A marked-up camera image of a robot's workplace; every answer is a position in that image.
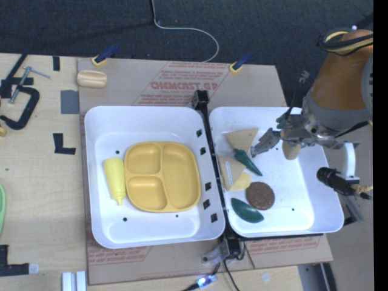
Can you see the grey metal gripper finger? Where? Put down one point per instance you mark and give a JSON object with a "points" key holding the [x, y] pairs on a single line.
{"points": [[264, 144]]}

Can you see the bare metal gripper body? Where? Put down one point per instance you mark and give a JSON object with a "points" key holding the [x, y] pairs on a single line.
{"points": [[298, 130]]}

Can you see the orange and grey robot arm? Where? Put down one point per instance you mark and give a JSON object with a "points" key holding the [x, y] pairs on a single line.
{"points": [[336, 83]]}

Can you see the tan oval toy food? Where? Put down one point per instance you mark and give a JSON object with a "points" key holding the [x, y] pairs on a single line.
{"points": [[290, 152]]}

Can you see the pale yellow cheese wedge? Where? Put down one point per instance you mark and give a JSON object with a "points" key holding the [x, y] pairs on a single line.
{"points": [[231, 170], [241, 138]]}

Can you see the dark green chili pepper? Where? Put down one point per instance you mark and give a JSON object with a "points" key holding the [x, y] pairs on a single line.
{"points": [[248, 164]]}

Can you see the yellow round chip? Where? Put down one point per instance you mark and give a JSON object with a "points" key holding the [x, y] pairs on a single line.
{"points": [[243, 183]]}

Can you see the brown round biscuit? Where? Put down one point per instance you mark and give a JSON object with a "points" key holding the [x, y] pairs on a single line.
{"points": [[260, 196]]}

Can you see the thin black rod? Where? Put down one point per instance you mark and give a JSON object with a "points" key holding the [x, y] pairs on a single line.
{"points": [[216, 165]]}

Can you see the white plastic tray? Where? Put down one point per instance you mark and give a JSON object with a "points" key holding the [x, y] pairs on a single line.
{"points": [[291, 192], [151, 123]]}

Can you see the brown cardboard board red print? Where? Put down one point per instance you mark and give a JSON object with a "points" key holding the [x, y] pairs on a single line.
{"points": [[257, 83]]}

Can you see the dark green leaf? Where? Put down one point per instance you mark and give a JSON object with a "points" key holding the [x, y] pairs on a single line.
{"points": [[246, 212]]}

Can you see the yellow divided plate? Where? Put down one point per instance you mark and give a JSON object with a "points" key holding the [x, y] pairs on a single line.
{"points": [[179, 174]]}

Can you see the yellow mustard bottle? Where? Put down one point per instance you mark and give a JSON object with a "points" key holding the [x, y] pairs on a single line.
{"points": [[114, 177]]}

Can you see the tan hot dog bun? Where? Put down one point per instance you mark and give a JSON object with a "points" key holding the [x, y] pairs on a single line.
{"points": [[91, 79]]}

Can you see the black cylinder on white bracket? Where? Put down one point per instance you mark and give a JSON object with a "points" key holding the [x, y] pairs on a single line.
{"points": [[336, 179]]}

